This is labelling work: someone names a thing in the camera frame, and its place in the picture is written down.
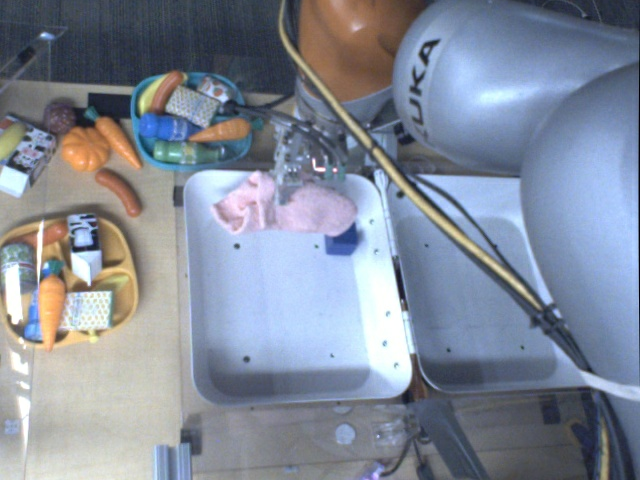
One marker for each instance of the small white can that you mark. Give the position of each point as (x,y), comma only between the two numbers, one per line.
(216,88)

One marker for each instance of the yellow green corn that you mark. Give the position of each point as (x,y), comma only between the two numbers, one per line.
(10,140)

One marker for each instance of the orange pumpkin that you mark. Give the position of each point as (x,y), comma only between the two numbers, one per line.
(85,149)

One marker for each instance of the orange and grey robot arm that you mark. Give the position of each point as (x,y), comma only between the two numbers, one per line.
(480,88)

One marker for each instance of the blue bottle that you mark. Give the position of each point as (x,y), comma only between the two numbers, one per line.
(160,125)
(32,325)

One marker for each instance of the orange sausage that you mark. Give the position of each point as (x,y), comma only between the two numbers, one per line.
(119,192)
(166,90)
(52,234)

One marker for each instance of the clear plastic bottle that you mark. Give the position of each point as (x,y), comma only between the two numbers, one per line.
(390,430)

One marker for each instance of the black and white milk carton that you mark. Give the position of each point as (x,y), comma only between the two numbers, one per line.
(85,248)

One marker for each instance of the green patterned can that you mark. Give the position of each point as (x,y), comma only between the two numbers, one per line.
(17,268)

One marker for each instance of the blue bowl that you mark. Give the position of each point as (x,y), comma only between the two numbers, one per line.
(145,148)

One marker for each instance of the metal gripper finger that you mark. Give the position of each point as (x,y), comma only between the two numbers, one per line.
(287,192)

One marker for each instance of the yellow divided plate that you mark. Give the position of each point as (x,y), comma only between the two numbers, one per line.
(122,268)

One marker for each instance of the orange carrot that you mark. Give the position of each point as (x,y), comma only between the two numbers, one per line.
(222,130)
(119,140)
(51,303)

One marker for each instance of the purple grapes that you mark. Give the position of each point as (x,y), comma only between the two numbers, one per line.
(58,117)

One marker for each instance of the white plastic tray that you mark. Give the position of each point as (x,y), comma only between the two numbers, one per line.
(465,318)
(290,313)

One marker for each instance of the blue cube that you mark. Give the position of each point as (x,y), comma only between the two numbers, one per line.
(342,243)

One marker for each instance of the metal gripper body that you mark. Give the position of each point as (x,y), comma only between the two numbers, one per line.
(305,153)

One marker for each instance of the cow print carton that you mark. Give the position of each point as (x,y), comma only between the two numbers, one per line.
(30,160)

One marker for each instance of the yellow patterned carton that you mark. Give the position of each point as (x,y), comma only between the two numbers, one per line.
(90,310)
(192,105)

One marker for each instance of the pink sock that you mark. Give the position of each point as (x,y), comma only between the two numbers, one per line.
(310,213)

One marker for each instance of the yellow banana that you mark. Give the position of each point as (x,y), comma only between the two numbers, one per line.
(146,97)
(114,283)

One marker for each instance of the green bottle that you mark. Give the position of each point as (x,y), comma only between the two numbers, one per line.
(182,152)

